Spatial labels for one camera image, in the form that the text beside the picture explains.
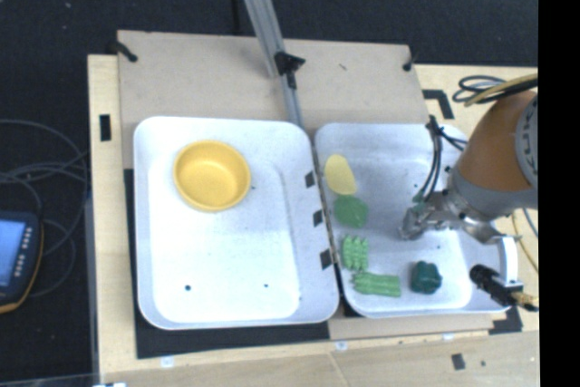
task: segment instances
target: blue screen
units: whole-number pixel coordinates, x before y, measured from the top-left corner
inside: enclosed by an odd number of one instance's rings
[[[0,285],[10,284],[25,226],[19,221],[0,219]]]

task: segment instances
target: yellow bowl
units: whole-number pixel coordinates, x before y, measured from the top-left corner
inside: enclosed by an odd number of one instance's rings
[[[240,152],[217,140],[193,142],[178,153],[173,181],[192,207],[221,211],[239,203],[250,188],[250,169]]]

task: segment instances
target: white tray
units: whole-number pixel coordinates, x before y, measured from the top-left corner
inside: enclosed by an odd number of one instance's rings
[[[450,126],[445,131],[465,139]],[[442,169],[437,190],[445,187],[445,167],[453,167],[460,152],[443,142]],[[517,269],[513,239],[482,245],[462,230],[428,231],[417,240],[403,240],[399,227],[412,197],[430,170],[433,143],[421,124],[342,124],[322,127],[315,135],[321,174],[333,154],[345,156],[358,185],[355,197],[368,207],[368,220],[360,229],[345,227],[332,212],[336,199],[323,179],[325,203],[335,246],[340,250],[346,236],[367,238],[368,271],[400,278],[401,296],[363,295],[353,288],[353,273],[341,267],[344,296],[353,309],[367,317],[417,314],[452,314],[505,311],[487,293],[477,290],[469,279],[476,264],[497,270]],[[420,260],[435,263],[443,277],[433,295],[411,291],[411,269]]]
[[[196,140],[221,140],[246,158],[252,187],[235,207],[201,212],[179,195],[173,160]],[[334,267],[321,262],[330,245],[305,132],[278,121],[154,117],[135,130],[134,161],[138,300],[151,324],[201,329],[332,316],[338,289]]]

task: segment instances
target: wooden table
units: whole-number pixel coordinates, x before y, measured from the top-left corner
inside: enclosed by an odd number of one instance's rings
[[[248,47],[248,38],[191,36],[199,44],[211,43],[228,50],[239,44],[245,53],[260,54]],[[324,59],[353,64],[351,71],[376,74],[377,63],[388,60],[389,45],[314,43],[286,41],[288,51],[340,51]],[[469,317],[425,316],[369,322],[365,318],[329,322],[331,340],[257,348],[187,353],[162,358],[138,359],[131,294],[125,191],[123,186],[123,122],[121,117],[120,60],[124,57],[90,55],[88,75],[92,141],[92,192],[96,265],[96,312],[98,321],[99,373],[102,382],[134,385],[530,385],[539,383],[539,318],[520,312],[523,331],[489,335],[488,329],[504,314]],[[205,66],[211,71],[211,62]],[[511,79],[534,70],[503,67],[415,65],[411,79],[419,89],[450,96],[457,81],[470,74],[492,74]],[[256,73],[251,66],[244,73]],[[302,75],[298,74],[299,86]],[[372,79],[364,86],[372,86]],[[365,87],[359,92],[372,93]],[[435,114],[440,123],[456,126],[470,134],[483,112],[478,105],[465,109],[451,103],[454,120],[446,120],[437,100],[415,114]],[[316,114],[316,99],[304,104],[305,115]],[[332,118],[336,115],[331,108]],[[103,138],[103,117],[111,133]],[[537,213],[532,212],[537,220]],[[519,277],[526,290],[538,295],[537,239],[521,212],[515,219],[502,218],[497,226],[522,240]]]

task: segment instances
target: yellow oval object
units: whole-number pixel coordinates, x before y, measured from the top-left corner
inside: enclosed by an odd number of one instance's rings
[[[352,195],[356,192],[356,180],[348,161],[342,155],[328,157],[324,165],[326,183],[333,192],[339,195]]]
[[[200,140],[179,151],[173,163],[173,181],[192,207],[220,211],[246,196],[251,175],[239,151],[218,140]]]

